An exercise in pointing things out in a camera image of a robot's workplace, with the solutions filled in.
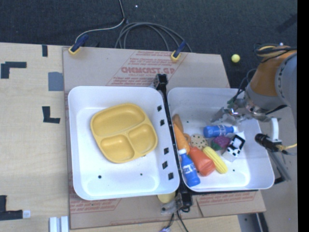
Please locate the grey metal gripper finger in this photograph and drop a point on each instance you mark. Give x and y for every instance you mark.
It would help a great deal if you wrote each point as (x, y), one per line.
(220, 115)
(233, 120)

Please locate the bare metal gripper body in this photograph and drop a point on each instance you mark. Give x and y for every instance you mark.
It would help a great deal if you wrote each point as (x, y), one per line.
(251, 109)

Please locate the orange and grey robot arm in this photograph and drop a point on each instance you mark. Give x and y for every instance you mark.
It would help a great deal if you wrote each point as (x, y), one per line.
(268, 81)

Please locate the blue bottle white cap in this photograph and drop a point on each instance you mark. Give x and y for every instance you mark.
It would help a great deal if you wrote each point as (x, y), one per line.
(190, 170)
(217, 130)

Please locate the purple grapes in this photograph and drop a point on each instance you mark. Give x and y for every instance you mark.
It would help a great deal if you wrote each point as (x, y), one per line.
(220, 142)

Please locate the beige dotted biscuit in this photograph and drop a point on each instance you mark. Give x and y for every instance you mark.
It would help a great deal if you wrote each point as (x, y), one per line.
(198, 141)

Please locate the light orange sausage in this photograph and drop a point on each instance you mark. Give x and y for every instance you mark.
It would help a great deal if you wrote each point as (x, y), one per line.
(178, 121)

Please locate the yellow corn cob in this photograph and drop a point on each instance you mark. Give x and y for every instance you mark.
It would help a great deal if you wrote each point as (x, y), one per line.
(216, 159)

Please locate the orange carrot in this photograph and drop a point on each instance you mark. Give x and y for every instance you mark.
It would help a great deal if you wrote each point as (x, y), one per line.
(181, 140)

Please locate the orange bottle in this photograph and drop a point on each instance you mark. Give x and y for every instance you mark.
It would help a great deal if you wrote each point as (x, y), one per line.
(201, 162)

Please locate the white plastic tray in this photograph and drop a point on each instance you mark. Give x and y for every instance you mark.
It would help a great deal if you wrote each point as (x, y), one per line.
(251, 168)
(116, 178)

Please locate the thin black rod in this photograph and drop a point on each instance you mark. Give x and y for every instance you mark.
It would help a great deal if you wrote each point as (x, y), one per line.
(169, 112)

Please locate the yellow ball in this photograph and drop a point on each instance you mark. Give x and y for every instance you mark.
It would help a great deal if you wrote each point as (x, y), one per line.
(235, 58)

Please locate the yellow divided plate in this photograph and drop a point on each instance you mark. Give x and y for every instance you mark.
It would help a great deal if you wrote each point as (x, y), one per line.
(118, 120)

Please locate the brown cardboard board red print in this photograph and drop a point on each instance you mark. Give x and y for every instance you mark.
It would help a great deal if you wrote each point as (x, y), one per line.
(101, 66)

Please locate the black cylinder on white bracket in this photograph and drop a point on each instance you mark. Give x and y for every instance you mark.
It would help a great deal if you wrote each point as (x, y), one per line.
(265, 140)

